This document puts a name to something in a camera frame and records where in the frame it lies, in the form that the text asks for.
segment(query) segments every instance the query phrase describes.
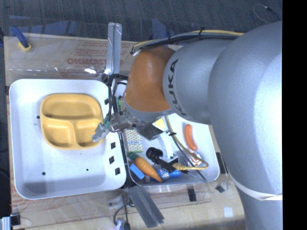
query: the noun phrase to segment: yellow divided plate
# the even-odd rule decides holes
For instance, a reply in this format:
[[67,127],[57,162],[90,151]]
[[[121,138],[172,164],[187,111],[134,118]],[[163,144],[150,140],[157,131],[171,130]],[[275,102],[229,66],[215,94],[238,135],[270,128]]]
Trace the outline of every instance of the yellow divided plate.
[[46,142],[57,149],[87,149],[101,143],[92,135],[103,114],[99,102],[87,94],[57,93],[44,98],[40,108]]

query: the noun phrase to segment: orange carrot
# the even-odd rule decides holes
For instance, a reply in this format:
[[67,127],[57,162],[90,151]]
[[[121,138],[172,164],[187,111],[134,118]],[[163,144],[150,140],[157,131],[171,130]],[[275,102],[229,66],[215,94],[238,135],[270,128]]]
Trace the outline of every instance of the orange carrot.
[[143,157],[137,157],[134,160],[134,164],[136,167],[140,169],[144,174],[154,178],[158,182],[162,182],[161,177],[158,175],[158,173],[154,170],[154,168],[150,165],[149,162]]
[[197,146],[193,140],[192,137],[192,125],[185,125],[184,127],[184,139],[186,141],[186,144],[188,145],[188,147],[193,150],[196,151],[197,150]]

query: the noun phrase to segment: yellow cable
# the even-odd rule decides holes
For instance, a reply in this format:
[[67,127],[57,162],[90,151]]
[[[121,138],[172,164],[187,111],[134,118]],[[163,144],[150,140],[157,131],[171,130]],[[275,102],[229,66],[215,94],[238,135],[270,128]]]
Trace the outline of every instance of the yellow cable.
[[[169,122],[168,116],[165,116],[165,118],[166,118],[166,121],[167,121],[167,123],[168,123],[170,132],[173,134],[174,131],[173,131],[173,128],[172,128],[172,126],[171,126],[171,124],[170,124],[170,122]],[[182,143],[178,140],[178,138],[177,138],[176,135],[173,135],[173,137],[174,137],[175,141],[178,143],[178,145],[179,145],[186,153],[188,153],[188,154],[189,154],[190,156],[192,156],[194,159],[200,160],[201,162],[203,162],[203,163],[205,164],[205,166],[197,167],[197,168],[202,168],[201,170],[204,170],[204,169],[207,169],[207,168],[209,167],[209,164],[208,164],[205,160],[203,160],[203,159],[197,157],[197,156],[195,155],[195,153],[192,153],[192,152],[190,152],[187,148],[185,148],[185,147],[182,145]]]
[[232,31],[224,31],[224,30],[199,30],[199,31],[194,31],[193,33],[221,33],[221,34],[228,34],[228,35],[236,35],[236,36],[242,36],[244,33],[236,33]]
[[[202,33],[221,33],[221,34],[227,34],[227,35],[236,35],[236,36],[242,36],[244,33],[236,33],[236,32],[232,32],[232,31],[224,31],[224,30],[202,30],[201,31]],[[134,47],[139,47],[143,44],[146,44],[146,43],[149,43],[149,42],[153,42],[153,41],[156,41],[158,39],[155,39],[155,40],[148,40],[148,41],[144,41],[144,42],[139,42],[139,43],[136,43],[134,45]]]
[[186,166],[181,163],[173,163],[172,166],[178,171],[186,171],[186,170],[205,170],[208,166],[203,167],[193,167],[193,166]]

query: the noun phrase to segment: metal bracket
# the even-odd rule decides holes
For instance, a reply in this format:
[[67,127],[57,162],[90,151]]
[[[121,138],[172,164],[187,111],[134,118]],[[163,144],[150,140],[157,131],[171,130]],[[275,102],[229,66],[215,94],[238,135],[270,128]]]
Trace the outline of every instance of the metal bracket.
[[122,26],[110,22],[107,31],[107,53],[105,74],[119,73]]
[[164,217],[145,187],[134,186],[127,191],[147,228],[157,227],[158,224],[163,223]]
[[0,230],[11,230],[11,217],[3,217],[0,219]]
[[99,123],[95,130],[95,134],[92,136],[93,142],[98,142],[106,137],[108,133],[110,133],[110,131],[105,129],[105,124]]
[[123,118],[123,116],[119,112],[115,112],[113,114],[113,118],[117,125],[111,125],[109,129],[110,132],[115,133],[115,132],[131,127],[131,124],[127,123],[126,120]]

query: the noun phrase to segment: small box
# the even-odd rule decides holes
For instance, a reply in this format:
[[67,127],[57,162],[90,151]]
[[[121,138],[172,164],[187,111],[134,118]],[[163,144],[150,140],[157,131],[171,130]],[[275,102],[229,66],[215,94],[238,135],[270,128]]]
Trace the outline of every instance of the small box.
[[127,153],[135,152],[140,153],[143,152],[143,143],[140,134],[134,130],[126,130],[124,132],[125,144]]

